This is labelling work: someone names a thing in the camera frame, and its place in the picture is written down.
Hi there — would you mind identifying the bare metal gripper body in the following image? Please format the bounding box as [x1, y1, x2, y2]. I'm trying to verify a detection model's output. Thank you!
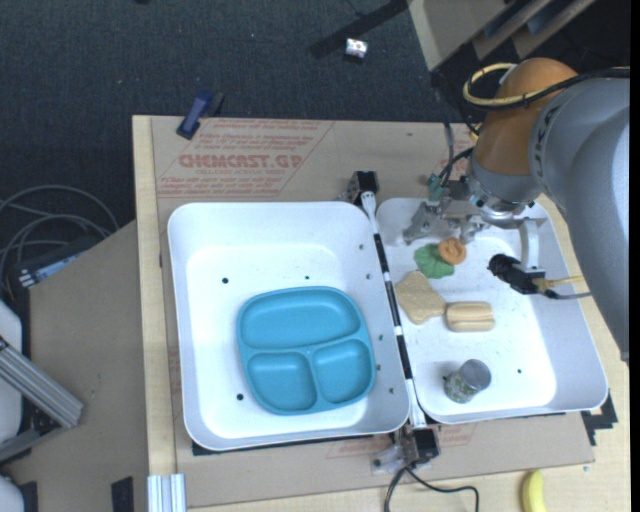
[428, 179, 530, 230]

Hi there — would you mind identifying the orange toy pretzel biscuit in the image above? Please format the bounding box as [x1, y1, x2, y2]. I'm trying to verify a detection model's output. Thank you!
[437, 236, 468, 266]

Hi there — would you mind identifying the green toy lettuce leaf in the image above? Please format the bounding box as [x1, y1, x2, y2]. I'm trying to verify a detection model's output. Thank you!
[413, 242, 457, 279]

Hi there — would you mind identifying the beige toy bread slice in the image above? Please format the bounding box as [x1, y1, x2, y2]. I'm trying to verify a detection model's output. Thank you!
[394, 269, 447, 326]

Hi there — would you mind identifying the thin black and white rod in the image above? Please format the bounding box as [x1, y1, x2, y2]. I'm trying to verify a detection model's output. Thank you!
[360, 191, 427, 427]

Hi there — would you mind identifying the beige toy bread bun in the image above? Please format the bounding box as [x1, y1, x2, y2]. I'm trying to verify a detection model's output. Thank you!
[445, 300, 497, 333]

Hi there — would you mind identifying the white plastic tray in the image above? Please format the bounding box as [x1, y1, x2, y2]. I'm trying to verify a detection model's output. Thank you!
[374, 196, 610, 426]
[166, 200, 412, 452]

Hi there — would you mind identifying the brown cardboard board red print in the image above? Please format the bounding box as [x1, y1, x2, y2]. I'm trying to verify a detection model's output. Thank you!
[149, 117, 597, 509]

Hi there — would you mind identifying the blue divided plate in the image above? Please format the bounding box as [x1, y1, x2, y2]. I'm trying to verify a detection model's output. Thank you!
[236, 285, 378, 417]

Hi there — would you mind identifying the yellow banana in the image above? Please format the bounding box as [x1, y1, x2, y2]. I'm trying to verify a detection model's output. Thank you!
[521, 468, 548, 512]

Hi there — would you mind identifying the black cylinder on white bracket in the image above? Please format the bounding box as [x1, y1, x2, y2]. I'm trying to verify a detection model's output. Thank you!
[487, 218, 547, 297]

